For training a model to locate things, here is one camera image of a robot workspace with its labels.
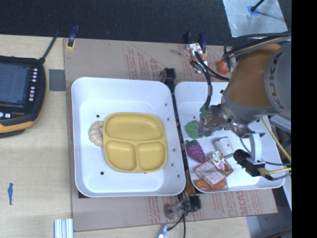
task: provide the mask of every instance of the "table surface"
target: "table surface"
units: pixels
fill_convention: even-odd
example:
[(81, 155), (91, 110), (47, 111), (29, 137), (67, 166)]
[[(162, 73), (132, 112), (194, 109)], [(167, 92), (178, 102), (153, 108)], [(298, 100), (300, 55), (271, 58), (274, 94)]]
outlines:
[[(51, 37), (0, 35), (0, 55), (40, 58)], [(64, 70), (63, 39), (44, 64)], [(56, 219), (72, 218), (65, 91), (48, 91), (40, 119), (23, 133), (0, 139), (0, 238), (54, 237)], [(8, 188), (13, 184), (12, 204)], [(75, 238), (156, 238), (161, 225), (75, 232)], [(186, 222), (186, 237), (250, 237), (245, 217)], [(168, 232), (182, 238), (183, 224)]]

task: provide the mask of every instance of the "display screen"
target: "display screen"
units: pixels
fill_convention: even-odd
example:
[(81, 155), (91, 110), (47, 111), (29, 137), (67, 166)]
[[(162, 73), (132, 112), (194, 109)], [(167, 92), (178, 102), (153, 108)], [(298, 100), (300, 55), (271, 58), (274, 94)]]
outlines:
[(0, 106), (25, 106), (30, 71), (30, 65), (0, 62)]

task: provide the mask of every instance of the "white tray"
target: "white tray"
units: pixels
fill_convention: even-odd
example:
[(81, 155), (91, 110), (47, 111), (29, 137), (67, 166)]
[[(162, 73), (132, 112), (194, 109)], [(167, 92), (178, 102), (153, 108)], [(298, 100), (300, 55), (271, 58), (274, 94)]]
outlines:
[[(213, 85), (213, 94), (211, 97), (211, 105), (217, 105), (221, 101), (220, 94), (221, 90), (224, 90), (227, 86), (227, 83), (219, 83), (215, 82), (212, 83)], [(177, 102), (177, 109), (179, 114), (179, 120), (181, 123), (181, 130), (183, 134), (184, 141), (185, 140), (193, 140), (188, 136), (185, 131), (185, 125), (192, 121), (197, 120), (199, 121), (199, 109), (206, 101), (208, 93), (208, 85), (204, 82), (181, 82), (176, 85), (175, 87), (175, 98)], [(277, 146), (275, 144), (274, 139), (266, 129), (265, 125), (262, 121), (252, 123), (249, 128), (255, 132), (265, 132), (265, 135), (261, 137), (262, 143), (262, 159), (272, 163), (281, 163), (281, 159), (279, 156), (279, 152)], [(229, 140), (232, 144), (234, 150), (242, 149), (240, 139), (230, 130), (225, 131), (216, 131), (210, 137), (202, 137), (197, 139), (199, 144), (201, 145), (205, 155), (208, 155), (211, 152), (215, 152), (215, 147), (213, 142), (221, 137), (228, 136)], [(187, 158), (190, 177), (192, 182), (196, 179), (200, 179), (195, 174), (195, 168), (199, 166), (199, 163), (195, 160), (191, 159), (190, 157)], [(234, 172), (227, 177), (227, 184), (228, 186), (224, 189), (201, 189), (196, 188), (197, 190), (204, 192), (204, 193), (213, 193), (213, 192), (220, 192), (220, 191), (236, 191), (236, 190), (248, 190), (248, 189), (262, 189), (262, 188), (275, 188), (280, 187), (283, 185), (285, 179), (269, 181), (263, 177), (252, 177), (244, 169), (241, 168), (240, 165), (236, 163), (233, 157), (227, 159), (229, 164), (234, 169)], [(272, 166), (272, 165), (265, 165), (265, 168), (269, 170), (276, 170), (282, 168), (282, 166)]]
[[(181, 147), (169, 88), (158, 81), (83, 77), (71, 88), (75, 181), (88, 197), (177, 195), (185, 187)], [(165, 128), (167, 161), (155, 172), (112, 169), (102, 147), (90, 142), (88, 130), (116, 112), (156, 116)]]

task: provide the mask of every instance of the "cardboard sheet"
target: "cardboard sheet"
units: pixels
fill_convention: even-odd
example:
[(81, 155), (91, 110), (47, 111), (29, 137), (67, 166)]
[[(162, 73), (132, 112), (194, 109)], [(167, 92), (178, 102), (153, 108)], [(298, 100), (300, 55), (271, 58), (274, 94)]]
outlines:
[[(190, 66), (185, 48), (184, 44), (87, 39), (77, 39), (73, 50), (64, 48), (71, 197), (76, 232), (174, 223), (178, 220), (168, 219), (163, 211), (165, 204), (178, 202), (177, 196), (87, 198), (78, 192), (74, 177), (71, 85), (84, 76), (157, 80), (165, 67), (175, 68), (175, 83), (205, 81), (204, 75)], [(221, 46), (207, 46), (207, 61), (211, 69), (216, 70), (221, 56)], [(202, 208), (188, 215), (187, 221), (277, 212), (271, 189), (199, 195)]]

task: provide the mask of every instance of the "silver metal sheet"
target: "silver metal sheet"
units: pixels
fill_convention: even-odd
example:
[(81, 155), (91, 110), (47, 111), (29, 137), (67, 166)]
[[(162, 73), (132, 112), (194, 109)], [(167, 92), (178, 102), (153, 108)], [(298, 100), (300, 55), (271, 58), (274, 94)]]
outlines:
[(251, 7), (260, 0), (222, 0), (233, 37), (288, 31), (278, 0), (264, 0), (251, 13)]

